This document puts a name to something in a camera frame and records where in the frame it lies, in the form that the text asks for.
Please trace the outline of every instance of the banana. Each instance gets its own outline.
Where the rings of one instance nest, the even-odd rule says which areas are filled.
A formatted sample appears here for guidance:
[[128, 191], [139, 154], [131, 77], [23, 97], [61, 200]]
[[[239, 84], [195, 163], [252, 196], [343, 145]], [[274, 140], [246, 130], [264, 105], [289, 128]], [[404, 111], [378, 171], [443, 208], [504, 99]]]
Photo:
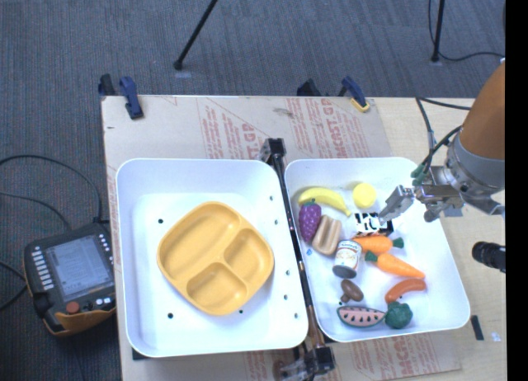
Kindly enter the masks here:
[[336, 191], [328, 189], [327, 187], [309, 187], [300, 194], [297, 202], [299, 205], [302, 205], [311, 200], [314, 200], [316, 204], [330, 205], [331, 207], [345, 213], [347, 217], [350, 217], [352, 214], [347, 208], [347, 204], [345, 204], [343, 197]]

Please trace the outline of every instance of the can label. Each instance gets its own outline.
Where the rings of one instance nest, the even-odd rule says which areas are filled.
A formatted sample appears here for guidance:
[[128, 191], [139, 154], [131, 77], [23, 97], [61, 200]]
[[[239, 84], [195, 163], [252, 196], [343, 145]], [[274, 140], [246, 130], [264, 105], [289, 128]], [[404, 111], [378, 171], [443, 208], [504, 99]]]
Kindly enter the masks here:
[[333, 272], [342, 278], [354, 278], [361, 256], [361, 245], [354, 240], [341, 240], [337, 244]]

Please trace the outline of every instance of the button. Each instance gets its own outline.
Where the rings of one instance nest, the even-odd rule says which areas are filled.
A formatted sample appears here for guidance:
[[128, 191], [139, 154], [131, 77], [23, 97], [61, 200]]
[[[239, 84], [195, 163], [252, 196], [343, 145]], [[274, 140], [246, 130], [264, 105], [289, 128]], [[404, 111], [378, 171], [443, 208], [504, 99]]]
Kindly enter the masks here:
[[78, 302], [72, 301], [66, 304], [66, 312], [70, 315], [78, 313], [81, 310], [81, 305]]

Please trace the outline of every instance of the yellow divided plate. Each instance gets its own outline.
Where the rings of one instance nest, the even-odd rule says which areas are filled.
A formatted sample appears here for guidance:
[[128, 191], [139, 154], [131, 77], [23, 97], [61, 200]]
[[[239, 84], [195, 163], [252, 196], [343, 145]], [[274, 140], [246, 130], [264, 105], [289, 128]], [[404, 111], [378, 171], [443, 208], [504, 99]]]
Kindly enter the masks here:
[[262, 287], [274, 258], [266, 239], [240, 213], [210, 201], [195, 207], [163, 236], [158, 266], [198, 309], [226, 315]]

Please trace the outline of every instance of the grapes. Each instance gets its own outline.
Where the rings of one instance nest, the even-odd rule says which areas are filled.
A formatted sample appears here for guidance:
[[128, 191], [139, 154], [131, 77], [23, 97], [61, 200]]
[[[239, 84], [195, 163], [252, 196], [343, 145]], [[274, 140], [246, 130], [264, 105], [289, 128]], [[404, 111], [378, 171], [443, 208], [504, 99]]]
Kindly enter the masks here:
[[319, 226], [321, 207], [315, 202], [308, 202], [300, 208], [299, 229], [300, 235], [306, 242], [311, 242]]

